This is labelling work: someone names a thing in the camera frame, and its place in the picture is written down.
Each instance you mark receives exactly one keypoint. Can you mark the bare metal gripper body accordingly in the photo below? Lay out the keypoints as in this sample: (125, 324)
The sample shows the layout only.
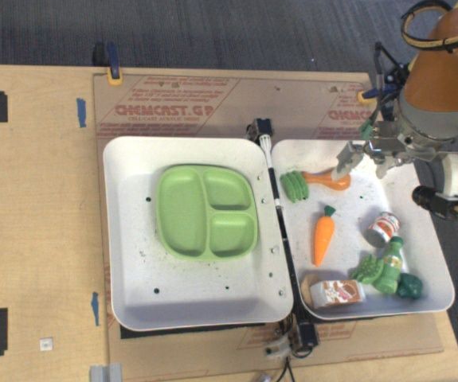
(390, 139)

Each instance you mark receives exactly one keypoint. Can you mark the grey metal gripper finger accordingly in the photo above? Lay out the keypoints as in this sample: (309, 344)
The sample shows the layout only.
(346, 161)
(386, 167)

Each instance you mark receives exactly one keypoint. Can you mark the orange carrot with ribbed leaves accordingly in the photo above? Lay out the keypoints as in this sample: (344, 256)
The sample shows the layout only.
(320, 178)

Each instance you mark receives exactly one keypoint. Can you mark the white plastic tray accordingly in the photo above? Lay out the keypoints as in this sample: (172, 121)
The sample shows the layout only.
(141, 273)
(356, 213)

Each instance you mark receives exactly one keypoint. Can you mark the small red and white can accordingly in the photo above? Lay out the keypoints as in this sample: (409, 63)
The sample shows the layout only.
(384, 228)

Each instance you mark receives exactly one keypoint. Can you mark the orange carrot with small top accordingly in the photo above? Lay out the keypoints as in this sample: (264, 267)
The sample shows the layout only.
(323, 233)

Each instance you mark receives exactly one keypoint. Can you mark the thin black and white rod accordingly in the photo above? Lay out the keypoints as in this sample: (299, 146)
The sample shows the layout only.
(278, 209)

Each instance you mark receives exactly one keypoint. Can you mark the green plastic bottle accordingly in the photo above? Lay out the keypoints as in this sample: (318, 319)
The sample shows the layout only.
(392, 267)

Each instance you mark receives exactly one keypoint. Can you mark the light green grapes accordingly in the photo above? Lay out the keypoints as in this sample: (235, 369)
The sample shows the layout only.
(366, 271)

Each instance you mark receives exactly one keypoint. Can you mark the dark green broccoli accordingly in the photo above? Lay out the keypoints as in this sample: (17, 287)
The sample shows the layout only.
(409, 286)

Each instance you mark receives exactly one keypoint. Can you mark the tan bread slice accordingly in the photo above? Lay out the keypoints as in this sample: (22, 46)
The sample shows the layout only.
(306, 285)

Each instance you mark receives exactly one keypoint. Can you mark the green divided plate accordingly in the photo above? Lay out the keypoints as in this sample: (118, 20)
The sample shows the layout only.
(181, 213)

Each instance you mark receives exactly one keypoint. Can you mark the brown cardboard board red print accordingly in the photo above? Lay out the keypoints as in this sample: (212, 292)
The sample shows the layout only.
(181, 106)

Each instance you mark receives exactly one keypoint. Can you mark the black cylinder on white bracket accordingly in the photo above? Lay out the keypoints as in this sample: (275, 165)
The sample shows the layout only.
(451, 173)

